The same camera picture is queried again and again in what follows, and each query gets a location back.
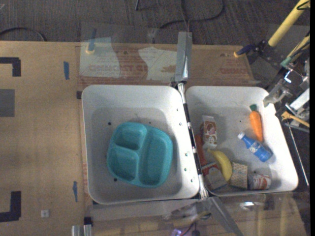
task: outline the carrot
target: carrot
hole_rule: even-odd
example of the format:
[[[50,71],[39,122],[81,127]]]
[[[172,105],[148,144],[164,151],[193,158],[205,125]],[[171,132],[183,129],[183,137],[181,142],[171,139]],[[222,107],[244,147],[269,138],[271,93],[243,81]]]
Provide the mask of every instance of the carrot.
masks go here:
[[[252,129],[257,136],[257,140],[262,142],[263,141],[263,135],[262,135],[262,122],[260,113],[257,111],[257,105],[253,104],[250,106],[251,113],[250,113],[250,121],[252,125]]]
[[[195,142],[197,146],[197,153],[199,156],[200,164],[201,166],[205,166],[207,164],[207,159],[205,158],[205,154],[203,152],[203,142],[202,142],[202,137],[200,134],[195,135]]]

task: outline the blue bottle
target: blue bottle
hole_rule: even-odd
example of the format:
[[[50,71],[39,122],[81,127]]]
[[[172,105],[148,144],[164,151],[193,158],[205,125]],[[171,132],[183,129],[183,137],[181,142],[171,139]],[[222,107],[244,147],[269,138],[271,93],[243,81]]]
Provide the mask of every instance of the blue bottle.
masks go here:
[[[272,156],[272,152],[266,150],[260,142],[249,138],[243,132],[237,137],[238,139],[243,140],[248,150],[257,156],[260,161],[266,162]]]

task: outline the can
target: can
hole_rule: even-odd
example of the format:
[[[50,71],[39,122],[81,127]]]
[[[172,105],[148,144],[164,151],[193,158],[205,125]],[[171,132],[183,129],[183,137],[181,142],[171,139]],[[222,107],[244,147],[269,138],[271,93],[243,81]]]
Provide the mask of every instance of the can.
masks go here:
[[[249,190],[267,190],[270,188],[271,178],[267,174],[248,175]]]

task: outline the gray square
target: gray square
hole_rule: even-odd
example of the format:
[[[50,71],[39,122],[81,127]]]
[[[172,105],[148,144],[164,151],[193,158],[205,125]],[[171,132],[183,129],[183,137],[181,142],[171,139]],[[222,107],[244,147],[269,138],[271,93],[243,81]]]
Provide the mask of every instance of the gray square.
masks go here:
[[[14,89],[0,89],[0,117],[14,117]]]

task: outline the box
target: box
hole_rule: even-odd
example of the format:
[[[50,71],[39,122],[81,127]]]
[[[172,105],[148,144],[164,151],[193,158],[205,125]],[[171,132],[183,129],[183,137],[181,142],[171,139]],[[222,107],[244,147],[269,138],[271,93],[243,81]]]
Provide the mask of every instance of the box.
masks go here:
[[[191,87],[186,91],[190,120],[198,130],[202,115],[217,123],[218,146],[231,161],[248,171],[272,177],[269,190],[246,191],[222,188],[212,194],[233,196],[292,191],[298,177],[279,120],[272,104],[263,107],[268,92],[255,87]],[[168,86],[93,85],[82,94],[86,139],[88,190],[100,204],[189,199],[199,191],[185,111],[179,92]],[[257,104],[262,115],[266,145],[274,156],[262,163],[237,138],[241,131],[253,135],[249,105]],[[169,177],[158,188],[148,189],[114,181],[106,168],[106,153],[113,130],[126,121],[157,127],[172,138],[173,161]]]

